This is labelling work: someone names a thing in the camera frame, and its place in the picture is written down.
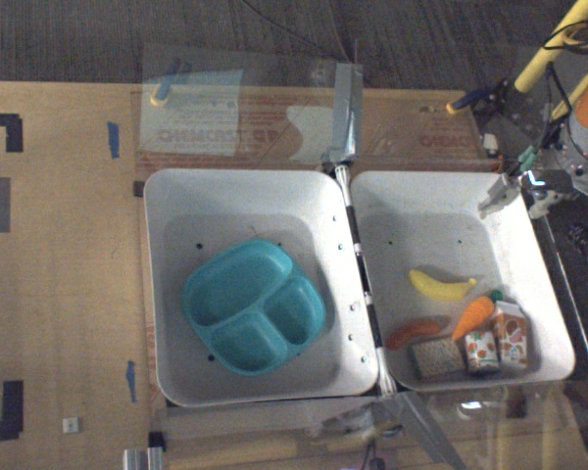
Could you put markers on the white plastic tray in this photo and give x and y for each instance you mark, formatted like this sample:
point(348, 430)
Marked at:
point(421, 213)
point(255, 199)

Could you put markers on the yellow banana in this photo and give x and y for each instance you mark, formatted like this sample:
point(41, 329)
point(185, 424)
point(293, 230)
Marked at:
point(438, 287)

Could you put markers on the orange carrot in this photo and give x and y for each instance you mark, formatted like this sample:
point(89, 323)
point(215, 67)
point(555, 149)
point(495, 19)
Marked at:
point(473, 316)

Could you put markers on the tall fruit print carton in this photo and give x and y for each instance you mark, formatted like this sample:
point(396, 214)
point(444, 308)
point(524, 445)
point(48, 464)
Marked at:
point(510, 336)

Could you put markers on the teal divided plate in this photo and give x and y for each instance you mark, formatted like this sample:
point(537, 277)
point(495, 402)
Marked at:
point(245, 306)

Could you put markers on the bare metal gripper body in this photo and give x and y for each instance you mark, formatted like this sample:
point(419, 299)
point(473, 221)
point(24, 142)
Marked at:
point(551, 181)

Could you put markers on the red sausage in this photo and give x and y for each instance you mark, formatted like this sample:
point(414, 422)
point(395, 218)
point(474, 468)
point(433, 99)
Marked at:
point(414, 332)

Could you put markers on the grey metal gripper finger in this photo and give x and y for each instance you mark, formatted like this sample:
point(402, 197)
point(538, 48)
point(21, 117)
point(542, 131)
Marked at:
point(544, 202)
point(501, 194)

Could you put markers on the small fruit print carton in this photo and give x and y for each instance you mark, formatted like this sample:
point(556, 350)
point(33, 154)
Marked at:
point(481, 351)

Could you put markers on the tan square biscuit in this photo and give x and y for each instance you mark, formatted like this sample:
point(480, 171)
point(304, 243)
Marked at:
point(437, 358)

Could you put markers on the small white square block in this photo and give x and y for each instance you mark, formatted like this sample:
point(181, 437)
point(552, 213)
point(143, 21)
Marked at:
point(70, 425)

